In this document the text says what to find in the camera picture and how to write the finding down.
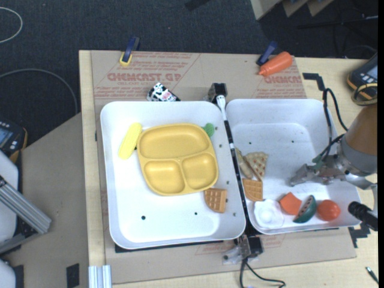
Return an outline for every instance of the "cardboard sheet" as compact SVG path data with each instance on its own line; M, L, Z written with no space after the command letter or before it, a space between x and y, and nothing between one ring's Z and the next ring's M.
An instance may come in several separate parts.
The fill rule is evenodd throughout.
M116 100L147 101L146 94L161 82L183 100L203 100L213 83L225 83L227 101L239 98L306 98L295 59L289 68L268 77L258 75L258 55L214 53L134 52L127 67L119 51L92 51L95 116L98 137L101 199L107 264L113 283L216 272L238 271L223 263L233 241L151 250L116 251L108 224L106 177L100 110ZM255 268L348 259L356 256L347 228L315 232L262 235L264 253L251 262Z

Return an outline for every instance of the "wooden table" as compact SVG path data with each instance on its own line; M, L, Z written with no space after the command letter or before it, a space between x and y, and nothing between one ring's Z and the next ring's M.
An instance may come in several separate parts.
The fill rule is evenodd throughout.
M300 73L318 73L326 87L333 90L345 125L348 127L362 109L350 100L351 90L346 84L348 72L362 65L365 60L296 58ZM88 253L90 266L106 264L104 252L103 224L100 203L100 182L98 177L98 154L95 141L95 111L92 85L91 52L79 52L80 88L82 100L83 146L85 164L86 210L88 222ZM322 93L316 81L304 80L303 85L308 98L321 100ZM334 105L329 101L338 133L344 130L337 121ZM377 175L370 176L377 182ZM359 190L361 200L369 207L373 206L371 191ZM366 266L379 273L378 233L371 232L367 238L358 239L357 258L265 268L257 272L265 278L284 280L287 287L376 287L376 282L368 275ZM250 271L244 274L245 285L269 287ZM239 272L222 272L210 275L173 278L166 280L144 281L114 285L114 287L239 287Z

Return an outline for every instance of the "white cable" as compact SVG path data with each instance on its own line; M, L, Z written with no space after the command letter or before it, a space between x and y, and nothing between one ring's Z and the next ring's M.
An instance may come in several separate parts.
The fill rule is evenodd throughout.
M22 17L17 12L15 12L14 10L11 10L10 8L0 7L0 10L9 11L9 12L15 14L20 19L20 28L19 28L19 30L15 34L13 34L10 38L7 38L5 40L0 40L0 44L2 44L2 43L5 43L6 41L10 41L12 38L15 38L20 33L20 31L23 28L23 19L22 19Z

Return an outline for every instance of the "pen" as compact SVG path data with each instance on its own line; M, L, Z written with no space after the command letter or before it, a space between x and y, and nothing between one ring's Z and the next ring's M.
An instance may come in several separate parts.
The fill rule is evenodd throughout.
M368 266L366 267L368 273L370 274L370 276L375 280L375 282L378 284L379 283L379 280L377 279L376 275L373 273L373 271L371 270L371 268Z

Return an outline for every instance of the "white tray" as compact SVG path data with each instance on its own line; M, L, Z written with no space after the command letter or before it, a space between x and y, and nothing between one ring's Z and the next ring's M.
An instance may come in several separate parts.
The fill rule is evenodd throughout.
M284 214L284 224L270 229L257 223L254 202L246 199L248 215L255 229L264 234L297 232L354 226L360 223L348 212L352 201L360 202L357 188L348 182L331 185L306 182L294 187L289 179L304 164L328 145L328 130L323 104L317 100L233 100L227 107L227 118L234 145L243 155L263 151L269 155L263 179L263 198L279 200L288 192L305 200L310 194L318 201L332 199L341 208L340 216L331 222L316 215L308 222L297 224L293 215ZM337 136L332 122L333 135Z
M100 116L109 208L110 234L122 248L139 249L195 242L235 239L245 229L242 206L228 139L219 108L205 101L116 101ZM189 122L217 127L211 141L219 176L213 187L227 190L223 214L209 209L203 192L161 196L151 191L142 175L137 152L118 157L129 126L139 122L143 131L158 125Z

